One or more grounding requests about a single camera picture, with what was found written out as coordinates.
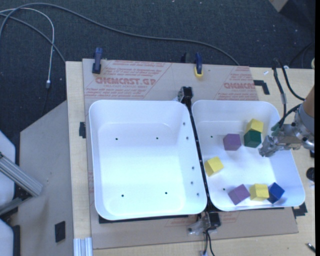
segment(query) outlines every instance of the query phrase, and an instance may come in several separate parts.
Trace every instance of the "wooden table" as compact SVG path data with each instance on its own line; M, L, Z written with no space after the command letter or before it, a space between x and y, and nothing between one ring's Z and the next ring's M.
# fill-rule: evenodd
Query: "wooden table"
M261 86L256 86L260 101L273 104L279 113L283 112L283 105L278 87L271 68L250 68L254 80L263 80L267 83L270 95L265 95ZM72 209L74 238L84 239L91 237L87 148L86 140L79 136L79 123L85 121L84 90L83 90L82 62L67 61L67 105L69 124L69 145L71 163ZM313 69L288 69L288 79L293 90L300 96L306 97L315 84ZM296 99L288 90L281 70L278 70L279 80L287 97L287 109L291 109L301 101ZM305 205L308 213L296 219L299 233L286 235L270 235L249 238L213 240L212 249L216 256L269 256L269 255L313 255L307 243L315 245L315 189L314 183L306 177L306 171L315 166L314 158L304 148L292 151L304 189ZM146 245L124 248L94 250L95 256L141 256L141 255L181 255L197 256L203 250L204 242L184 242L160 245Z

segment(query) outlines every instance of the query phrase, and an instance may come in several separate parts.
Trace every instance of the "blue cube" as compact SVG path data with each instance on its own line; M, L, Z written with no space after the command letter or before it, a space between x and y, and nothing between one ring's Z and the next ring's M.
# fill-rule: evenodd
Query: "blue cube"
M272 204L278 201L285 192L285 190L275 182L268 187L268 190L269 190L268 201Z

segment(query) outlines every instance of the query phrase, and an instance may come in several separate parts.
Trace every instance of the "robotic claw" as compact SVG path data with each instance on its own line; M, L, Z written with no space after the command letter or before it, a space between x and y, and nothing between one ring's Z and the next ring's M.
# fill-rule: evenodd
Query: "robotic claw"
M291 124L277 123L272 127L271 136L266 136L259 148L263 157L271 157L280 150L315 150L315 87L311 89L305 101L292 109L295 112Z

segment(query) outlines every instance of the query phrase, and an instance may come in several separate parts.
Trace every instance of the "purple block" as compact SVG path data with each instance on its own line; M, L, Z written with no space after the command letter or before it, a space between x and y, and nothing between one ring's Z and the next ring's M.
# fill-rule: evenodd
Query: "purple block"
M236 151L241 147L241 139L239 134L228 133L223 138L224 150Z
M268 201L272 204L278 201L285 192L285 190L275 182L272 185L270 185L268 189L269 189L269 196L270 196L268 198Z
M241 184L228 193L234 205L239 204L241 201L250 197L250 192L246 189L245 185Z

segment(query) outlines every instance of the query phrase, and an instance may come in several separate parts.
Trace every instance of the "cube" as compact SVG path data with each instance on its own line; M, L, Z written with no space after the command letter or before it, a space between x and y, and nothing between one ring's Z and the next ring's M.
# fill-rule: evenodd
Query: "cube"
M268 201L272 204L278 201L285 192L285 190L275 182L271 184L268 187L268 189L269 189L269 195L270 195L270 197L268 198Z
M220 171L224 165L218 156L215 156L204 163L204 169L208 176Z
M228 193L229 197L231 198L234 205L239 204L241 201L245 200L246 198L250 197L250 193L245 187L245 185L241 184L237 186L233 190Z
M255 201L263 201L269 198L269 190L266 184L254 184L249 188L250 199Z
M264 123L253 118L246 125L245 133L247 133L248 131L256 131L256 132L262 133L263 130L264 130Z
M241 147L241 139L239 134L228 133L223 138L223 146L226 151L236 151Z
M249 130L244 135L244 145L250 148L256 148L261 143L261 132L255 130Z

